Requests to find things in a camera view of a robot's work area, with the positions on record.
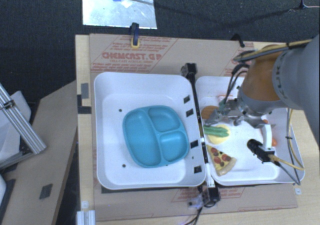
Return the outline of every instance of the silver sheet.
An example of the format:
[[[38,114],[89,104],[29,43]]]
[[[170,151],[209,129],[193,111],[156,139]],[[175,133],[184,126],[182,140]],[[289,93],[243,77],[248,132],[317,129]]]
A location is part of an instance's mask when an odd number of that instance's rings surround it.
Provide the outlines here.
[[[154,0],[82,0],[83,24],[157,29]]]

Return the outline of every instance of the black fabric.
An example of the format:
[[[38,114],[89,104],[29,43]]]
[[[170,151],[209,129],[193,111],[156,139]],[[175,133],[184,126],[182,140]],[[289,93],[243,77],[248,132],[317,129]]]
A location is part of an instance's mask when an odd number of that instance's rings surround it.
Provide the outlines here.
[[[290,42],[319,33],[319,9],[301,0],[154,0],[157,30],[141,35]],[[305,0],[319,5],[319,0]],[[75,35],[127,34],[82,25],[82,0],[0,0],[0,82],[29,102],[76,78]]]

